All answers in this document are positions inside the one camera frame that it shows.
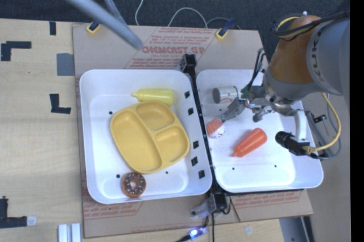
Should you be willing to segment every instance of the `cardboard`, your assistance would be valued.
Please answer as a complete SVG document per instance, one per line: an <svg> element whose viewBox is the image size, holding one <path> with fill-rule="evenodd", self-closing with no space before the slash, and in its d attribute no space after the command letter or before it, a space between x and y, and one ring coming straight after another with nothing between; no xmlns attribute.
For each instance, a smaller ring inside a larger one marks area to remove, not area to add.
<svg viewBox="0 0 364 242"><path fill-rule="evenodd" d="M190 209L205 195L104 205L88 194L82 140L82 115L78 83L90 69L178 69L183 54L195 54L196 72L204 69L253 69L257 50L262 47L257 31L229 30L223 40L217 30L204 28L131 26L144 43L136 51L101 26L90 35L87 24L73 26L76 102L82 177L84 236L97 237L135 232L201 226L205 219L192 219ZM268 192L231 197L228 215L216 217L216 224L275 219L312 214L306 190Z"/></svg>

